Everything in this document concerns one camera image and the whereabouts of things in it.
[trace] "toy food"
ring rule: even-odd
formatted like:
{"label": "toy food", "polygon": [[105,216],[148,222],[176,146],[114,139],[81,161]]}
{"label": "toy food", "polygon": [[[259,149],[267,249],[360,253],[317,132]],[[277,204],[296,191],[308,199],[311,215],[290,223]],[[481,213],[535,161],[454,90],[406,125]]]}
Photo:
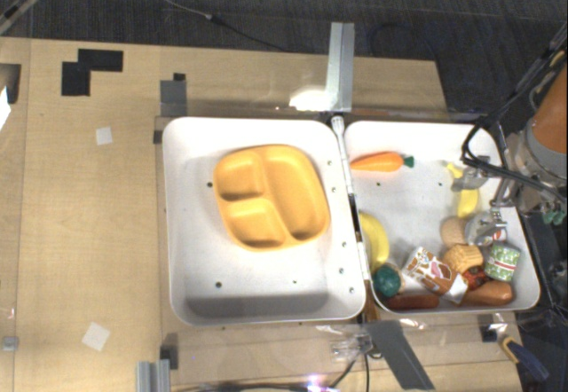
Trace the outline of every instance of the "toy food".
{"label": "toy food", "polygon": [[465,240],[465,226],[468,222],[460,217],[446,219],[440,227],[442,242],[448,248],[458,244],[467,244]]}
{"label": "toy food", "polygon": [[392,297],[402,288],[400,273],[391,264],[384,264],[373,274],[373,288],[384,297]]}
{"label": "toy food", "polygon": [[469,291],[461,301],[464,305],[506,305],[513,300],[511,285],[499,280],[491,280],[478,289]]}
{"label": "toy food", "polygon": [[385,305],[391,310],[435,309],[439,304],[440,298],[433,293],[397,294],[385,302]]}
{"label": "toy food", "polygon": [[458,245],[450,248],[442,261],[453,270],[463,274],[469,268],[483,266],[483,255],[478,246]]}
{"label": "toy food", "polygon": [[213,172],[213,190],[228,234],[248,250],[305,244],[329,226],[318,174],[295,147],[265,145],[226,155]]}
{"label": "toy food", "polygon": [[493,244],[485,262],[485,274],[496,280],[510,282],[520,256],[521,252],[508,244]]}
{"label": "toy food", "polygon": [[351,162],[351,169],[362,171],[396,171],[403,165],[409,168],[414,166],[414,157],[402,158],[397,153],[377,153],[367,155]]}
{"label": "toy food", "polygon": [[470,291],[478,289],[489,280],[489,278],[485,275],[483,268],[478,266],[467,269],[462,273],[462,276],[468,280],[468,289]]}
{"label": "toy food", "polygon": [[[458,169],[453,163],[448,163],[446,167],[450,170],[452,176],[454,176],[454,179],[459,179],[463,176],[463,171]],[[458,202],[458,217],[467,218],[471,216],[471,214],[473,214],[476,210],[478,200],[478,189],[460,191],[460,200]]]}
{"label": "toy food", "polygon": [[363,237],[371,246],[369,266],[371,273],[375,273],[379,267],[389,258],[389,238],[381,222],[365,212],[359,212],[359,221]]}
{"label": "toy food", "polygon": [[402,272],[450,302],[459,304],[468,290],[468,282],[459,272],[439,261],[424,247],[415,249]]}

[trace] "yellow banana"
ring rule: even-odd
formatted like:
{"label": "yellow banana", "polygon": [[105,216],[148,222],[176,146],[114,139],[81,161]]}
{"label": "yellow banana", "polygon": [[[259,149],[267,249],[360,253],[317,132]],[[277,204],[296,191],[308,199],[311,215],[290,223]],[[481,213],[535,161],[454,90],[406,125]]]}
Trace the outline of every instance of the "yellow banana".
{"label": "yellow banana", "polygon": [[[458,169],[453,163],[447,164],[447,169],[450,170],[454,179],[459,179],[463,176],[463,171]],[[479,190],[462,190],[460,192],[460,200],[458,202],[458,217],[467,218],[473,214],[477,208],[477,201],[479,200]]]}
{"label": "yellow banana", "polygon": [[389,259],[389,238],[381,223],[365,212],[359,212],[359,221],[365,240],[371,246],[369,266],[374,273]]}

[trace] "toy carrot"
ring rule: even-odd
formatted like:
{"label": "toy carrot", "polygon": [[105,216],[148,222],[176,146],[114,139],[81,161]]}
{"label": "toy carrot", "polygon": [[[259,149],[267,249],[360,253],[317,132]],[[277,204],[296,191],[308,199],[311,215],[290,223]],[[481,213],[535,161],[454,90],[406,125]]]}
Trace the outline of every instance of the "toy carrot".
{"label": "toy carrot", "polygon": [[396,171],[403,165],[414,166],[414,157],[403,157],[397,153],[377,153],[356,159],[351,163],[351,169],[362,171]]}

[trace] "yellow divided plate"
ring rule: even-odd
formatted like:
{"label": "yellow divided plate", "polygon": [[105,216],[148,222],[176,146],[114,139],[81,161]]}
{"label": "yellow divided plate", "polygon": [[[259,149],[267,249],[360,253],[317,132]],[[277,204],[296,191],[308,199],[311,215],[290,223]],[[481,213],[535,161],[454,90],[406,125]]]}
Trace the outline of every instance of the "yellow divided plate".
{"label": "yellow divided plate", "polygon": [[215,167],[213,186],[225,228],[248,250],[297,246],[329,226],[316,170],[295,147],[266,145],[226,155]]}

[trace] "metal bracket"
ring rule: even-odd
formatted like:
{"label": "metal bracket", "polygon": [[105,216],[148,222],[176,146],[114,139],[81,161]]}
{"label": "metal bracket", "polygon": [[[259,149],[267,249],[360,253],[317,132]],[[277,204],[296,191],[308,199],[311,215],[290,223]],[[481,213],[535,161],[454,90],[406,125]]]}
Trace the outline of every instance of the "metal bracket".
{"label": "metal bracket", "polygon": [[493,315],[478,315],[477,323],[481,333],[483,343],[496,342],[498,339],[497,331],[493,328]]}
{"label": "metal bracket", "polygon": [[0,15],[0,35],[5,33],[16,20],[39,0],[16,0]]}
{"label": "metal bracket", "polygon": [[468,244],[489,246],[494,240],[507,238],[507,222],[503,220],[498,208],[490,208],[473,217],[465,231]]}
{"label": "metal bracket", "polygon": [[353,98],[353,58],[355,56],[355,25],[332,23],[329,37],[326,93],[330,111],[350,112]]}
{"label": "metal bracket", "polygon": [[404,390],[434,390],[434,385],[408,343],[399,321],[375,321],[364,327],[371,335],[373,344],[383,354],[400,387]]}
{"label": "metal bracket", "polygon": [[136,392],[170,392],[170,361],[138,362]]}
{"label": "metal bracket", "polygon": [[[479,159],[484,162],[489,162],[489,157],[480,155]],[[487,182],[487,175],[480,169],[475,167],[466,167],[463,170],[463,175],[454,179],[452,183],[452,192],[461,192],[462,190],[476,190]]]}

